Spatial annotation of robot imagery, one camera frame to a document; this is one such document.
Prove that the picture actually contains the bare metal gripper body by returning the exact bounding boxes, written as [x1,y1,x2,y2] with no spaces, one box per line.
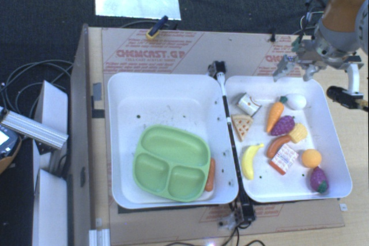
[293,39,347,67]

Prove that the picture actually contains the white toy egg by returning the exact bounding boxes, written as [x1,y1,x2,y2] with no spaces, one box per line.
[284,93,307,111]

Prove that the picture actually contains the small white and red can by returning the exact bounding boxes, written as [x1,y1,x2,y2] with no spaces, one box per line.
[236,92,263,118]

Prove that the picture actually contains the orange carrot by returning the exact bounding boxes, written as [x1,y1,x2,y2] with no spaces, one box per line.
[266,96,289,134]

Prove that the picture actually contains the white plastic tray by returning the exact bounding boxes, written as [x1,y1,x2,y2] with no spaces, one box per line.
[107,71,240,210]
[224,75,353,204]

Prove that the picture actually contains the purple grapes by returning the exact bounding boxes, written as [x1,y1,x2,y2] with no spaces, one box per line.
[270,115,296,137]

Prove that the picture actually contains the yellow toy corn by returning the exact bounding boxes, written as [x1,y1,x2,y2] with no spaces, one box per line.
[288,122,308,144]

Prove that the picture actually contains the toy pizza slice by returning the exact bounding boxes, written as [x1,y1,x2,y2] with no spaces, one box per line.
[230,113,254,143]

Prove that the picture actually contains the thin black and white rod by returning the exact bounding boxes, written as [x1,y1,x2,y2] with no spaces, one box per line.
[216,72,246,200]

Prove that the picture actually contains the brown toy sausage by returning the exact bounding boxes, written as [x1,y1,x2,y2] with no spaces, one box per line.
[266,134,292,159]

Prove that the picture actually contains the orange toy fruit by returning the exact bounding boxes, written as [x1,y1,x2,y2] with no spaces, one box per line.
[301,148,323,169]

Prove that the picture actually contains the white and orange carton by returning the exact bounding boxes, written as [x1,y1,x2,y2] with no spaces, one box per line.
[269,143,300,176]

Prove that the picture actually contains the yellow banana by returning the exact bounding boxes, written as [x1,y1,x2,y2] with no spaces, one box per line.
[241,143,265,181]

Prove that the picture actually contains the brown cardboard board red print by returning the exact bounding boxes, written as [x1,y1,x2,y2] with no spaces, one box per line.
[101,27,346,246]

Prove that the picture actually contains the purple toy eggplant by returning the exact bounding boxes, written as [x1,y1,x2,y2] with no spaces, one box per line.
[309,166,330,194]

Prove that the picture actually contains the orange toy sausage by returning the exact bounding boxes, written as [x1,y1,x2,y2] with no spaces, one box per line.
[205,157,217,192]

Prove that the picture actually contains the green divided plate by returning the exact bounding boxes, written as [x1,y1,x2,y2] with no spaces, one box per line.
[132,124,212,203]

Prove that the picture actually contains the black cylinder on white bracket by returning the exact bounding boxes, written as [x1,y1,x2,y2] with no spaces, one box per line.
[326,55,365,110]

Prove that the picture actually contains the black block with thin wires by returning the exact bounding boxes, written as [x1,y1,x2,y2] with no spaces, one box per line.
[229,195,258,229]
[208,60,228,77]

